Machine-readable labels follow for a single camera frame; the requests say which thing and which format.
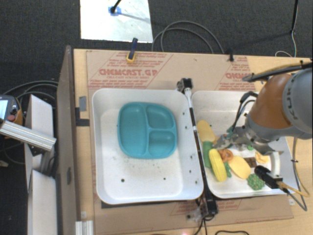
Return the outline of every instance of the teal plate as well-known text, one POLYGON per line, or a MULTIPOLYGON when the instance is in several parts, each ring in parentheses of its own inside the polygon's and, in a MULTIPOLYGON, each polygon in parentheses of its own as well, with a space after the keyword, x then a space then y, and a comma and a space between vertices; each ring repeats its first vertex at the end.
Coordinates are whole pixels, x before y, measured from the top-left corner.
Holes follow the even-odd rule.
POLYGON ((125 104, 118 115, 117 134, 122 151, 133 158, 166 158, 177 146, 175 118, 159 104, 125 104))

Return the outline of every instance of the blue and yellow clamp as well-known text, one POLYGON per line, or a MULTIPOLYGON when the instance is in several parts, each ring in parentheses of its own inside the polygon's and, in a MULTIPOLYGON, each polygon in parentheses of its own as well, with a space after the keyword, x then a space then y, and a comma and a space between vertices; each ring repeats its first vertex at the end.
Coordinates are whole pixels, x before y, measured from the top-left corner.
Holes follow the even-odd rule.
POLYGON ((126 57, 126 60, 128 63, 133 63, 135 61, 135 56, 136 56, 135 50, 136 50, 137 42, 138 42, 138 39, 133 38, 131 51, 127 54, 127 57, 126 57))

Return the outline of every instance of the white tray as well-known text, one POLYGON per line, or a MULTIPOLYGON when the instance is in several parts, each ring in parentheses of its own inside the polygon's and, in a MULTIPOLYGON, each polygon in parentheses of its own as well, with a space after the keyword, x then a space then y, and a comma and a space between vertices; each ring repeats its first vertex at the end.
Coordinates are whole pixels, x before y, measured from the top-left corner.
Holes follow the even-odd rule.
POLYGON ((92 97, 97 193, 108 204, 192 200, 203 191, 197 147, 186 97, 169 90, 101 89, 92 97), (178 143, 164 159, 135 159, 122 152, 117 119, 122 106, 148 102, 174 115, 178 143))
MULTIPOLYGON (((196 122, 205 120, 212 125, 212 130, 219 137, 224 134, 235 120, 235 116, 239 107, 239 100, 244 92, 221 92, 221 91, 198 91, 192 96, 194 114, 196 122)), ((252 104, 248 104, 245 112, 249 112, 252 104)), ((238 120, 237 125, 241 126, 245 122, 245 117, 238 120)), ((284 151, 280 157, 280 174, 287 185, 296 188, 296 182, 292 170, 291 153, 288 148, 286 138, 280 138, 279 141, 269 143, 269 145, 277 150, 284 151)), ((246 157, 254 157, 255 151, 238 151, 236 148, 230 149, 234 155, 246 157)), ((262 164, 271 170, 271 163, 262 164)), ((239 198, 263 195, 285 194, 279 189, 271 189, 264 186, 259 191, 254 191, 247 184, 247 181, 241 179, 232 173, 231 178, 227 178, 224 182, 218 182, 212 171, 205 168, 207 182, 210 190, 219 198, 239 198)))

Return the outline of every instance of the toy donut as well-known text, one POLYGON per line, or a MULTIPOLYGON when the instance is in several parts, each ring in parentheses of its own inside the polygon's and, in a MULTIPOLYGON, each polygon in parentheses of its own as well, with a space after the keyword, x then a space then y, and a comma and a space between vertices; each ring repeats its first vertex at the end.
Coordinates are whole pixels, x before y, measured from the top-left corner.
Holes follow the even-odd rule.
POLYGON ((219 154, 222 158, 223 163, 231 160, 234 157, 234 154, 228 149, 219 150, 219 154))

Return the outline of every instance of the black carpet floor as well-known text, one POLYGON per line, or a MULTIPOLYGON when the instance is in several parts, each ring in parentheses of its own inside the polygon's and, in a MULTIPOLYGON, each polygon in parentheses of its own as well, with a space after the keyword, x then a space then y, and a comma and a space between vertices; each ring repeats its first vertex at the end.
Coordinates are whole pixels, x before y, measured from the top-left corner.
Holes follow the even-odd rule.
MULTIPOLYGON (((234 54, 294 55, 289 33, 294 0, 148 0, 153 36, 180 20, 197 22, 234 54)), ((312 57, 313 0, 299 0, 295 27, 298 57, 312 57)), ((213 49, 218 46, 210 40, 213 49)), ((73 48, 129 49, 129 43, 80 39, 80 0, 0 0, 0 94, 35 80, 58 81, 66 45, 73 48)), ((168 52, 209 53, 188 32, 171 31, 168 52)), ((150 51, 151 44, 138 44, 150 51)), ((156 43, 155 51, 160 51, 156 43)), ((22 151, 11 151, 23 160, 22 151)), ((0 152, 0 160, 6 160, 0 152)), ((0 234, 26 234, 27 194, 23 166, 0 167, 0 234)))

